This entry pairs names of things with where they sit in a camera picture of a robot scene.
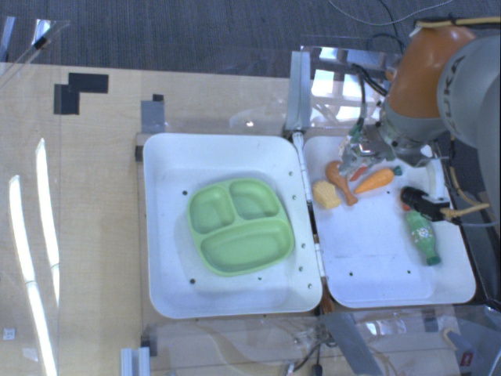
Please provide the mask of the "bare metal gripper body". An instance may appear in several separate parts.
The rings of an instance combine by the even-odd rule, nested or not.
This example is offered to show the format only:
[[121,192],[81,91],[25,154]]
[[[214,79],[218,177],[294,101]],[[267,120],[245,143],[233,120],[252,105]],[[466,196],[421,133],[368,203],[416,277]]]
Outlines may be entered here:
[[376,125],[355,125],[348,133],[348,144],[345,147],[345,163],[347,165],[368,165],[393,161],[395,154],[384,141]]

